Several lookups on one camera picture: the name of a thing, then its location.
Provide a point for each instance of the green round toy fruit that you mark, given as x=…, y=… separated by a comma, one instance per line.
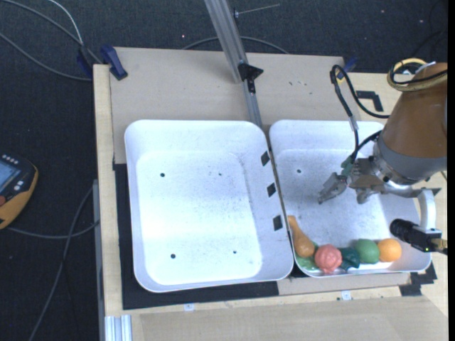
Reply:
x=367, y=250

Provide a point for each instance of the black cylinder on white bracket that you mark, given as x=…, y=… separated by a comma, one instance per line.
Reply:
x=409, y=231

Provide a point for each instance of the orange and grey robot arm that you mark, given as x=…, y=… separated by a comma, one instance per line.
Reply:
x=416, y=119

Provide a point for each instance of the pale green toy lettuce leaf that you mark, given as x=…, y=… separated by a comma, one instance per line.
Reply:
x=305, y=262

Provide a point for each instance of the orange toy gourd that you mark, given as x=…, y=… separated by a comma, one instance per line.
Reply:
x=303, y=244

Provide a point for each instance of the pink round toy fruit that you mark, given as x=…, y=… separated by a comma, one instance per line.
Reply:
x=327, y=258

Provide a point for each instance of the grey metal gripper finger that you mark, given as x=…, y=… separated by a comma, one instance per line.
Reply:
x=364, y=194
x=332, y=187

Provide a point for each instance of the brown cardboard board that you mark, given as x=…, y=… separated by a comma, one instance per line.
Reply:
x=185, y=87

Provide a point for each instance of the orange toy orange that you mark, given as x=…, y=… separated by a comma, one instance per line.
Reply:
x=389, y=249

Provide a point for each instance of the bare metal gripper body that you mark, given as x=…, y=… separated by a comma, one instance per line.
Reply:
x=368, y=176

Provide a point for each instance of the dark green toy vegetable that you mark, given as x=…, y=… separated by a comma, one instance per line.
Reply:
x=350, y=257

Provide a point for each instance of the white plastic tray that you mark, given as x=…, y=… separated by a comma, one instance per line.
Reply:
x=199, y=208
x=334, y=204

